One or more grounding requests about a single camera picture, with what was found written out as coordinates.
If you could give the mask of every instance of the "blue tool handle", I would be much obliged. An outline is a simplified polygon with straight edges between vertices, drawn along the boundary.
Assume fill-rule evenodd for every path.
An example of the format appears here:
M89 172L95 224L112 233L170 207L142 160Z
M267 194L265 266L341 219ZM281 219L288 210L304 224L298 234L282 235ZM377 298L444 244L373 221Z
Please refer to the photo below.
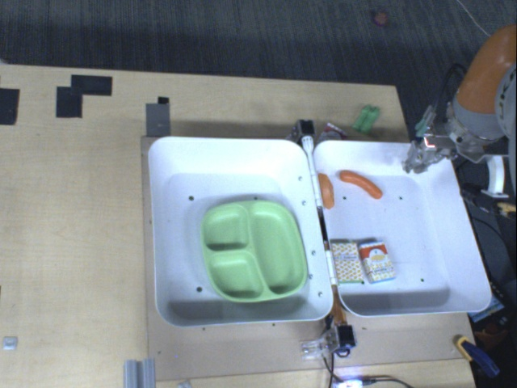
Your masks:
M494 363L494 361L492 361L492 358L490 358L480 348L467 341L462 343L461 346L472 357L472 359L476 361L481 369L483 369L487 377L495 378L499 375L498 366Z

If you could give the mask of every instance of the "carrot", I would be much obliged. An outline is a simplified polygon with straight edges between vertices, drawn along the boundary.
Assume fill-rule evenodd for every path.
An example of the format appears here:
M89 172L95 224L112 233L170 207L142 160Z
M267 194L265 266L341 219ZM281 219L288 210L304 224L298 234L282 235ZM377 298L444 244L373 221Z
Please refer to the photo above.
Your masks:
M362 175L356 174L353 171L341 171L339 173L339 179L344 183L352 183L358 187L361 187L370 196L379 200L382 197L382 191L372 181L364 178Z
M332 209L332 207L334 207L334 186L330 182L329 176L318 173L317 180L320 183L320 189L322 191L323 206L326 209Z

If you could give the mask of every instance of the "white tray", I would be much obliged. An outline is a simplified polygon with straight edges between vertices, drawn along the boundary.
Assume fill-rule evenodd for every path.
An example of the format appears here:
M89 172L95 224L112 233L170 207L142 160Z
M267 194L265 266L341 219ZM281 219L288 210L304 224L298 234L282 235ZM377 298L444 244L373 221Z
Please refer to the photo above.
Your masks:
M490 301L477 245L449 162L421 175L401 168L409 144L327 141L315 150L336 206L325 211L330 238L383 240L397 278L343 285L359 315L482 310ZM373 200L338 181L357 171L385 195ZM304 151L289 141L166 137L149 151L158 312L176 326L313 321L332 304L330 278ZM285 205L301 231L310 279L295 295L257 304L219 296L204 269L200 223L212 206L255 197Z

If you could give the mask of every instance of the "wooden table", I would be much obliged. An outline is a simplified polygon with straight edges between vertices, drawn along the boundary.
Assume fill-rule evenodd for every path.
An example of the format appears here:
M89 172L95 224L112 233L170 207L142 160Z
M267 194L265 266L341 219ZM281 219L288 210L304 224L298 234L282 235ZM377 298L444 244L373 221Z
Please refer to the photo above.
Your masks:
M57 86L72 74L112 76L112 94L85 95L81 119L56 118ZM372 104L381 109L372 139L407 140L391 86L0 65L0 88L20 90L16 125L0 126L0 337L19 338L16 350L0 351L2 386L122 386L124 361L149 355L140 143L145 105L158 96L170 99L173 135L285 137L305 118L361 139L349 128ZM340 361L338 374L474 387L452 344L457 334L473 338L466 314L370 318L368 327L396 343L363 337L360 363ZM397 361L408 352L412 360ZM326 386L321 364L310 368L191 384Z

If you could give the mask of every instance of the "green divided plate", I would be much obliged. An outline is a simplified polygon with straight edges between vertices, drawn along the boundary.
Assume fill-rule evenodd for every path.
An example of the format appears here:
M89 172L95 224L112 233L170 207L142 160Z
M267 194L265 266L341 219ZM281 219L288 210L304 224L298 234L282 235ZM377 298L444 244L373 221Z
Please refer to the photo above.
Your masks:
M307 280L298 225L283 206L254 200L219 205L202 224L203 257L214 289L232 302L264 302Z

